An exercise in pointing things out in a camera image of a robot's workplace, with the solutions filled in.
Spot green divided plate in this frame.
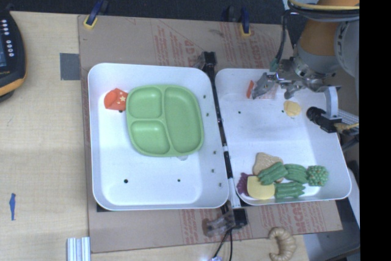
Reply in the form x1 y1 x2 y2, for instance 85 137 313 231
125 84 205 158

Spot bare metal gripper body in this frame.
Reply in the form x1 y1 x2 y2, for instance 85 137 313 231
276 57 330 93

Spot brown cardboard board, red print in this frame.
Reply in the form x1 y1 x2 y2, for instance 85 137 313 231
78 14 344 254

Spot purple grapes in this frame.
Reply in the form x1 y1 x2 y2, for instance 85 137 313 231
236 172 253 196

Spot black cylinder on white bracket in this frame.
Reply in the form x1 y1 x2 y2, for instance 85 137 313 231
306 85 343 134

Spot tan heart-shaped biscuit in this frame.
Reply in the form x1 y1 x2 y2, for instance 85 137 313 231
252 152 283 183

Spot black block with thin wires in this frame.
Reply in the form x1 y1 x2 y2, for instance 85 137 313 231
202 207 248 238
195 51 218 70

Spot small yellow biscuit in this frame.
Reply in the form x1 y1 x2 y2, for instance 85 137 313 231
283 100 302 118

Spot tan croissant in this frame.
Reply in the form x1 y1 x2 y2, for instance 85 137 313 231
268 226 297 261

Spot thin black and white rod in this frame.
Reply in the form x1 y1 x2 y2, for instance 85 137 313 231
203 53 243 209

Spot white plastic tray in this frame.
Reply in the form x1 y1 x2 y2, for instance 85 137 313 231
87 62 230 211
214 68 353 207

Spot yellow round slice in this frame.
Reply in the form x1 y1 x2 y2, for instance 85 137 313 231
246 175 276 200

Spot red packet with yellow stars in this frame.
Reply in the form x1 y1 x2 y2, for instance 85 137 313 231
103 87 129 112

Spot green bean bunch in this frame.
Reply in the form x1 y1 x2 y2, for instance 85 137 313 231
257 161 289 186
274 181 306 200
283 163 309 185

